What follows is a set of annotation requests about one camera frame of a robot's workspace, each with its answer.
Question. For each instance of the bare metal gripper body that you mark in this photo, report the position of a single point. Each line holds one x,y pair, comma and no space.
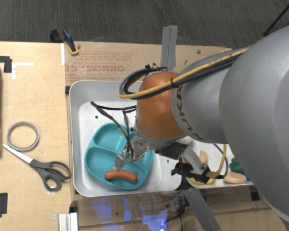
140,148

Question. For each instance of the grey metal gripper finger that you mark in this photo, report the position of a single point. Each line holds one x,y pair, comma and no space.
119,163

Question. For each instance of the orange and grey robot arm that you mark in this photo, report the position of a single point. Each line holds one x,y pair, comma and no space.
243,105

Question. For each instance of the orange toy sausage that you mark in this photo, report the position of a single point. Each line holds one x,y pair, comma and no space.
121,175

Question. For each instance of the blue divided plate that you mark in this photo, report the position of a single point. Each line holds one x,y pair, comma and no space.
103,138

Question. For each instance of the beige toy bread piece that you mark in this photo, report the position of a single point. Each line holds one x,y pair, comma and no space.
203,156

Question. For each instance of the white plastic tray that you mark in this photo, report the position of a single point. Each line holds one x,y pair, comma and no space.
214,157
86,97

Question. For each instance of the yellow round toy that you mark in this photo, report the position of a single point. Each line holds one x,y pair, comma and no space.
210,181

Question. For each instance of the brown cardboard board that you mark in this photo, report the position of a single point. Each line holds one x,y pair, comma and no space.
98,66

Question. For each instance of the green toy broccoli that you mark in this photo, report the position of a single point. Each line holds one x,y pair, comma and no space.
236,165

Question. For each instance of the grey tape roll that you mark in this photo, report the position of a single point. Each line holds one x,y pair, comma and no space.
9,138

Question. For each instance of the black cylinder on white bracket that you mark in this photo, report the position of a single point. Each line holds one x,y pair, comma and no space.
197,165

